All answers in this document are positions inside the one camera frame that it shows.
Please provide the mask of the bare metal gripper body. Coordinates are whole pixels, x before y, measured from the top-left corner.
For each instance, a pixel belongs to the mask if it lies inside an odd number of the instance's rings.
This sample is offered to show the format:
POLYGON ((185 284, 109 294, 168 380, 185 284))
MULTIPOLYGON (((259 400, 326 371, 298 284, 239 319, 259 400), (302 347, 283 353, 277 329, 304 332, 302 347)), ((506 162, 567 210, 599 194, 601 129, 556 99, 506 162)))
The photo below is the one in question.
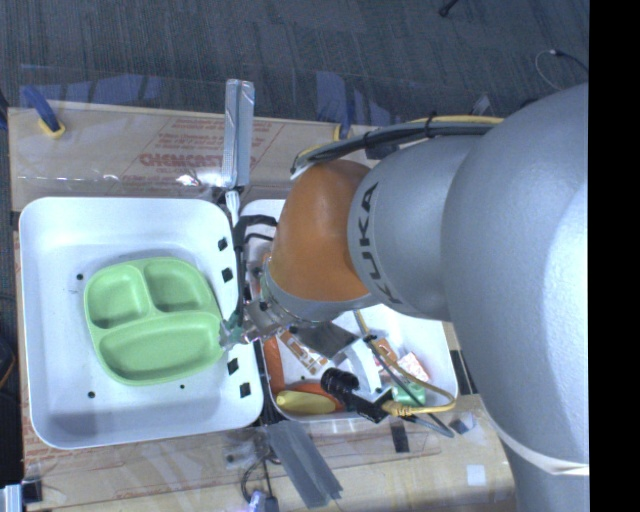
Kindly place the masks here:
POLYGON ((356 341, 350 331, 331 321, 313 321, 292 315, 274 301, 254 300, 244 306, 247 335, 261 341, 278 334, 292 334, 309 349, 333 358, 356 341))

